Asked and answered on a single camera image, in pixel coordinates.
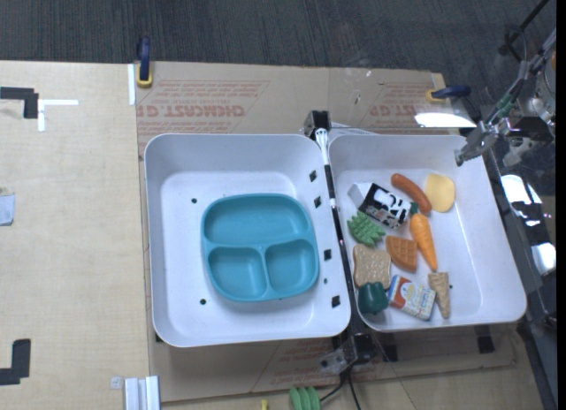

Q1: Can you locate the thin black and white rod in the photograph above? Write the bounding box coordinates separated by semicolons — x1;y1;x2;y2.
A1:
316;128;356;339

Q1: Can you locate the black block with thin wires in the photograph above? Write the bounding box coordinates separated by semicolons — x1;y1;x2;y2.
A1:
318;332;376;375
303;110;333;138

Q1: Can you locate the green lettuce leaf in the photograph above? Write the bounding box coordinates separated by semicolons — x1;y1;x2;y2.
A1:
346;209;387;249

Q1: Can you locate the black and white milk carton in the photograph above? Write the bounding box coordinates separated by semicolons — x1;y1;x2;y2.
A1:
347;181;413;231

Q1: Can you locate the tan bread slice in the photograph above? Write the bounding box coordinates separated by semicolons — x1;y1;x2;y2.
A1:
351;243;393;291

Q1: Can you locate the orange waffle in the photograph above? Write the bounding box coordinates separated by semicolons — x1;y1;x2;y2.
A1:
385;234;419;274

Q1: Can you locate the tan ice cream cone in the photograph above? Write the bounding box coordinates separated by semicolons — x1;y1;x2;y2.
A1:
426;270;453;321

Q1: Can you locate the white and orange carton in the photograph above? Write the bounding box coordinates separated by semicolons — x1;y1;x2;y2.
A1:
386;274;438;323

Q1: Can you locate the white plastic tray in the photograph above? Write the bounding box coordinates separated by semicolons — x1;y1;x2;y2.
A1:
327;133;529;334
143;133;353;349

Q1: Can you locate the orange carrot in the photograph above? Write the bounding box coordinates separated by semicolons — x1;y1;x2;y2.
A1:
408;201;440;273

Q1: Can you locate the green bell pepper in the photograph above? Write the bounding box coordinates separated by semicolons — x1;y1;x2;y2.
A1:
356;281;391;317

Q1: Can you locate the green pea pod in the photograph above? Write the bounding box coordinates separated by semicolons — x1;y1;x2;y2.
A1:
287;385;321;410

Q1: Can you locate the brown cardboard board red print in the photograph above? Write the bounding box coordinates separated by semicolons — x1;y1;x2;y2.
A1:
134;60;519;405

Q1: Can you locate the blue divided plate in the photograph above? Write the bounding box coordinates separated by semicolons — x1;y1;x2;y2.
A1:
200;193;321;304

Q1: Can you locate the orange sausage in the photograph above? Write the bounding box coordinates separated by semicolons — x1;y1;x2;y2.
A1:
390;172;433;216

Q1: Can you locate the yellow potato chip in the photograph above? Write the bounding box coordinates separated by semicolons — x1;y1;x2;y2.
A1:
424;171;457;214

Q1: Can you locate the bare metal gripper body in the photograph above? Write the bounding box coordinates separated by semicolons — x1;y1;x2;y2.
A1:
503;87;557;140

